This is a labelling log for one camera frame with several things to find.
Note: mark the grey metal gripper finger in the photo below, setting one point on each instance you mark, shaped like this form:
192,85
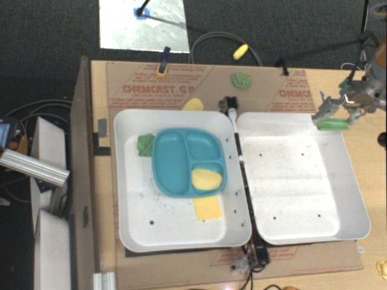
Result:
354,115
326,109

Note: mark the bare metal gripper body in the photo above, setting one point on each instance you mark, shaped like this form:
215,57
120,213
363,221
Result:
370,91

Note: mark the green pea pod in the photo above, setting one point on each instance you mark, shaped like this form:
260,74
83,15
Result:
331,125

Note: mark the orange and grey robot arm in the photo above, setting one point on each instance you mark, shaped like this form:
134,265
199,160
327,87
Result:
380,68

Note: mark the white plastic tray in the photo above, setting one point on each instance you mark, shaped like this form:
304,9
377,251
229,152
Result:
296,186
169,222

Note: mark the green dotted biscuit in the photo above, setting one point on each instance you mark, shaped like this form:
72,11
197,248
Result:
241,81

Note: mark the thin black and white rod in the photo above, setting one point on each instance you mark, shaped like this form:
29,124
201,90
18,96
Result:
241,153

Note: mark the yellow oblong toy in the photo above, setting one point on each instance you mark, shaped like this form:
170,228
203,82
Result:
240,52

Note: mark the yellow round flat toy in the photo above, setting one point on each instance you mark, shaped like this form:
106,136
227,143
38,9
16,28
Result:
193,104

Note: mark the yellow potato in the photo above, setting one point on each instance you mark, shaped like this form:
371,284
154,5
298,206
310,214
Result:
207,179

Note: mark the yellow cheese slice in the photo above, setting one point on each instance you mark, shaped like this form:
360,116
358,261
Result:
208,208

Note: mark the yellow crinkled toy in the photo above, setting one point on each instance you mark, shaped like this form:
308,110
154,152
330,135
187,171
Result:
382,268

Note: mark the brown cardboard board red print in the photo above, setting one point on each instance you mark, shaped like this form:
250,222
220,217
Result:
169,83

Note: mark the blue divided plate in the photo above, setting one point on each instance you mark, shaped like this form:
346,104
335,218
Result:
170,162

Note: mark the green lettuce leaf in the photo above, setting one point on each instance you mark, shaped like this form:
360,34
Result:
145,145

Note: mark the black cylinder on white bracket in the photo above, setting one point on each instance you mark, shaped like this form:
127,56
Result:
382,139

